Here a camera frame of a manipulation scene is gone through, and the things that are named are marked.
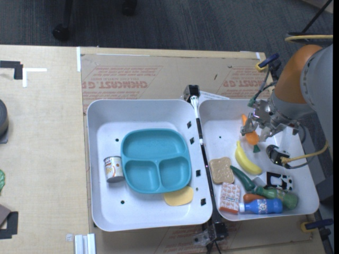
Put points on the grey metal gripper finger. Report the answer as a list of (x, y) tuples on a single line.
[(267, 135), (248, 128)]

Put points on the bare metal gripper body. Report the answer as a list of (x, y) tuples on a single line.
[(266, 114)]

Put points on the orange carrot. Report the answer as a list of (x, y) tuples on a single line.
[(252, 138)]

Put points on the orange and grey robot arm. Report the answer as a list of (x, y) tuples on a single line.
[(312, 83)]

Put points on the white plastic tray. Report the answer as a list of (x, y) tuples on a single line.
[(225, 131), (148, 213)]

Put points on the yellow banana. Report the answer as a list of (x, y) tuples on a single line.
[(246, 161)]

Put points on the white paper sheet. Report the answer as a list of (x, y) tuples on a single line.
[(213, 95)]

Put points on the black and white carton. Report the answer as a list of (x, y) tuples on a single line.
[(283, 181)]

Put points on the thin black and white rod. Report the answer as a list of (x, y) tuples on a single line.
[(202, 147)]

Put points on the dark green chili pepper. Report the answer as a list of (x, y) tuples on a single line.
[(243, 179)]

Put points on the brown bread slice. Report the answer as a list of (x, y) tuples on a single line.
[(221, 171)]

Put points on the orange sausage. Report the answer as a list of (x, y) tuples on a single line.
[(251, 197)]

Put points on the green plastic bottle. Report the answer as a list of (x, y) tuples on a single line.
[(287, 198)]

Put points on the blue plastic bottle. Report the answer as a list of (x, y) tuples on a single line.
[(265, 206)]

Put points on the orange and white carton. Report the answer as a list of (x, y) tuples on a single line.
[(230, 197)]

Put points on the yellow cheese slice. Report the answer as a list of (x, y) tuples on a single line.
[(178, 197)]

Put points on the blue divided plate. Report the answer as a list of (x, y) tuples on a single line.
[(155, 160)]

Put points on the brown cardboard board red print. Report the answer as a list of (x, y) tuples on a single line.
[(148, 73)]

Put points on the small white and yellow can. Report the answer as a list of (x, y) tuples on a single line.
[(114, 169)]

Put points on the black office chair base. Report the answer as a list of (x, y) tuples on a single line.
[(69, 7)]

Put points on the grey tape roll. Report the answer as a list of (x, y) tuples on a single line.
[(2, 120)]

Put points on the green toy leaf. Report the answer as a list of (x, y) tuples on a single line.
[(1, 180)]

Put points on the black cylinder on white bracket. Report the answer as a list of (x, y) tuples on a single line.
[(275, 153)]

